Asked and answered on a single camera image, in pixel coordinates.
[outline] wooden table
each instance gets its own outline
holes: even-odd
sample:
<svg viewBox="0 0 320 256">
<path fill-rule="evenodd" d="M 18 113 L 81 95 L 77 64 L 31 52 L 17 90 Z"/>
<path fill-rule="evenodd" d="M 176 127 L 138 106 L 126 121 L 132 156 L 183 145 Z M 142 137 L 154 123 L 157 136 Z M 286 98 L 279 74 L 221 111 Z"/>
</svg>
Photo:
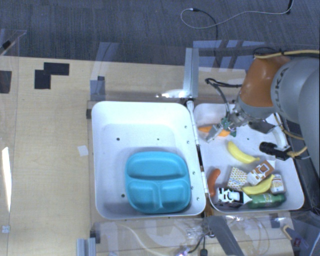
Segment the wooden table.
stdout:
<svg viewBox="0 0 320 256">
<path fill-rule="evenodd" d="M 69 75 L 52 75 L 51 89 L 34 89 L 35 70 L 43 70 L 44 62 L 70 64 Z M 115 95 L 142 89 L 151 95 L 182 88 L 184 67 L 21 57 L 17 72 L 17 65 L 12 63 L 17 63 L 16 57 L 1 57 L 0 70 L 12 70 L 11 82 L 18 81 L 18 91 L 0 94 L 1 111 L 12 113 L 10 121 L 15 127 L 15 131 L 1 134 L 14 142 L 6 145 L 14 161 L 10 214 L 2 183 L 0 187 L 0 224 L 10 225 L 9 234 L 0 234 L 0 255 L 76 255 L 77 239 L 89 237 L 94 207 L 90 200 L 89 157 L 78 148 L 89 148 L 86 110 L 90 79 L 105 75 L 106 89 Z M 199 80 L 212 72 L 201 71 Z M 241 79 L 244 71 L 218 75 Z M 199 89 L 220 101 L 204 82 Z M 228 99 L 237 94 L 228 89 L 224 92 Z M 279 216 L 292 226 L 288 212 Z M 201 222 L 200 218 L 104 220 L 101 241 L 106 244 L 97 245 L 97 255 L 105 256 L 109 251 L 119 256 L 174 255 L 180 246 L 195 245 L 197 239 L 187 236 L 187 230 Z M 293 254 L 290 241 L 279 228 L 271 228 L 265 217 L 251 216 L 246 224 L 244 220 L 230 220 L 229 225 L 246 255 Z M 209 255 L 224 255 L 216 238 L 207 239 L 206 244 Z"/>
</svg>

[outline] yellow banana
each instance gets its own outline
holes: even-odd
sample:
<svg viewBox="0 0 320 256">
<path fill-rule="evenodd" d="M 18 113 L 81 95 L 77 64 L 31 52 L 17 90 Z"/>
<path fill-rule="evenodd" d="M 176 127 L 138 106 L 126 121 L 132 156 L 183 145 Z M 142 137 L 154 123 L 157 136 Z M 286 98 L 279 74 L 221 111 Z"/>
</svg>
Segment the yellow banana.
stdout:
<svg viewBox="0 0 320 256">
<path fill-rule="evenodd" d="M 236 144 L 234 144 L 232 141 L 228 142 L 228 150 L 230 154 L 237 160 L 245 163 L 245 164 L 250 164 L 254 161 L 259 161 L 259 157 L 253 157 L 252 155 L 246 154 L 242 152 Z"/>
<path fill-rule="evenodd" d="M 242 191 L 249 195 L 257 195 L 266 192 L 271 187 L 271 182 L 275 176 L 271 174 L 268 178 L 261 181 L 258 185 L 255 186 L 244 186 Z"/>
</svg>

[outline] dark floor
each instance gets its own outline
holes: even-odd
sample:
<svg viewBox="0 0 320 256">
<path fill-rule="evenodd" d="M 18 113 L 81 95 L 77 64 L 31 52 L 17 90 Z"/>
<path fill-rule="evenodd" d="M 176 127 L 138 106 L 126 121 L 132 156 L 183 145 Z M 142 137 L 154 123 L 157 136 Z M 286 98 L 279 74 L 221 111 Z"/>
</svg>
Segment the dark floor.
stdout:
<svg viewBox="0 0 320 256">
<path fill-rule="evenodd" d="M 21 56 L 95 60 L 99 43 L 121 43 L 124 60 L 152 62 L 150 54 L 171 54 L 194 41 L 245 40 L 292 44 L 320 43 L 320 1 L 295 0 L 290 14 L 245 13 L 216 28 L 192 29 L 180 19 L 187 8 L 211 14 L 216 22 L 243 11 L 284 12 L 289 0 L 1 0 L 0 29 L 26 30 Z M 213 23 L 186 12 L 194 26 Z"/>
</svg>

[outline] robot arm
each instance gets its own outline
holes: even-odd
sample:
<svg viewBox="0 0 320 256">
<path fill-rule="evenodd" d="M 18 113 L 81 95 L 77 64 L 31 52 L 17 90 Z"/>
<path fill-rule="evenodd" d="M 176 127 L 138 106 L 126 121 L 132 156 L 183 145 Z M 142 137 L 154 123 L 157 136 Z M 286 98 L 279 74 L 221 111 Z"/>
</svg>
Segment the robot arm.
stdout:
<svg viewBox="0 0 320 256">
<path fill-rule="evenodd" d="M 222 129 L 235 132 L 250 125 L 268 133 L 274 127 L 264 121 L 272 113 L 300 125 L 311 160 L 319 175 L 319 59 L 285 56 L 256 58 L 250 66 L 233 112 L 214 125 L 207 141 Z"/>
</svg>

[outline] blue divided plate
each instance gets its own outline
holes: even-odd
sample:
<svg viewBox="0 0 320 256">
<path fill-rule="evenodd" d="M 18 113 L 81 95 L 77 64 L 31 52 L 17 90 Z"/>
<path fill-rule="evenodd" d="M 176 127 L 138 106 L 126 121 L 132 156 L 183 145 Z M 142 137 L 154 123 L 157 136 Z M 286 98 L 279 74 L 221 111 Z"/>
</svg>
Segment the blue divided plate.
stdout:
<svg viewBox="0 0 320 256">
<path fill-rule="evenodd" d="M 179 212 L 191 198 L 187 164 L 170 152 L 135 153 L 126 162 L 125 190 L 130 205 L 139 212 Z"/>
</svg>

